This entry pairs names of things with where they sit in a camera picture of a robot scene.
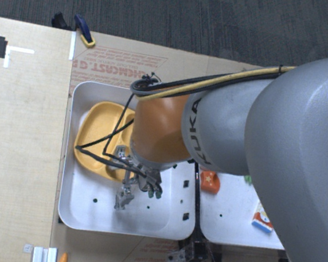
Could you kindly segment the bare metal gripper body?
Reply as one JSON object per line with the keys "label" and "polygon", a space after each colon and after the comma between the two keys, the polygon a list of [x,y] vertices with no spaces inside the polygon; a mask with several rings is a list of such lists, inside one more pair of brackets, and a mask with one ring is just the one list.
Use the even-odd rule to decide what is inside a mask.
{"label": "bare metal gripper body", "polygon": [[140,163],[137,158],[129,152],[126,145],[118,145],[115,148],[114,156],[114,162],[124,165],[126,169],[122,182],[124,188],[137,185],[143,192],[162,194],[162,180],[159,170]]}

